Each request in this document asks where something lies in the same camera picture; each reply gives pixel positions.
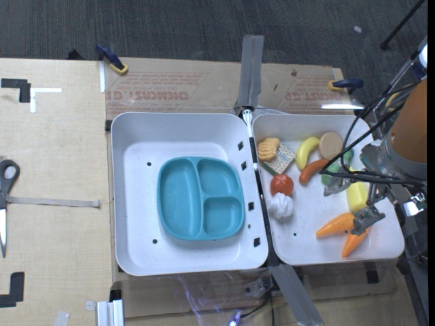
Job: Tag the white plastic tray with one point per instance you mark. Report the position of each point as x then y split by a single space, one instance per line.
312 246
139 195

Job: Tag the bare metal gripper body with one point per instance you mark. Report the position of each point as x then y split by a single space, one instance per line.
374 158

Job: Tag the blue divided plate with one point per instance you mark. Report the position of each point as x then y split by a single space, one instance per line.
180 199

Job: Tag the yellow toy corn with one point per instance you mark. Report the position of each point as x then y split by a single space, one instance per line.
357 195

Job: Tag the green broccoli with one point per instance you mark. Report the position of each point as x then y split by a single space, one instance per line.
331 168

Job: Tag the red tomato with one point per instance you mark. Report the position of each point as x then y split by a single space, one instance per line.
281 184

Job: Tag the white toy garlic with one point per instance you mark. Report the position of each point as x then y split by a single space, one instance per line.
280 206

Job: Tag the orange carrot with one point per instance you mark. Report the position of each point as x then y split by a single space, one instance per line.
334 225
351 244

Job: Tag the brown cardboard board red print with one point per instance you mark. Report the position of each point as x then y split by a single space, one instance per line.
153 93

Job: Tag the orange sausage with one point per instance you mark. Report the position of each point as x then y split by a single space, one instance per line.
311 172

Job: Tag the tan round biscuit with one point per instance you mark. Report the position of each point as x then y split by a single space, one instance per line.
330 145

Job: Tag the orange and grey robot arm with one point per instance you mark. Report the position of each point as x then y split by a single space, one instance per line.
411 124

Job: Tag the tan toy bread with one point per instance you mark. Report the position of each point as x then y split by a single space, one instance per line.
268 148

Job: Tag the black cylinder on white bracket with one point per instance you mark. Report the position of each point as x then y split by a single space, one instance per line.
413 208

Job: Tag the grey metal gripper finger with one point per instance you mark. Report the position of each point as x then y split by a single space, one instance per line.
366 219
334 186

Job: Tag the yellow banana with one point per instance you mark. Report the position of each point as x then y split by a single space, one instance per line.
303 153

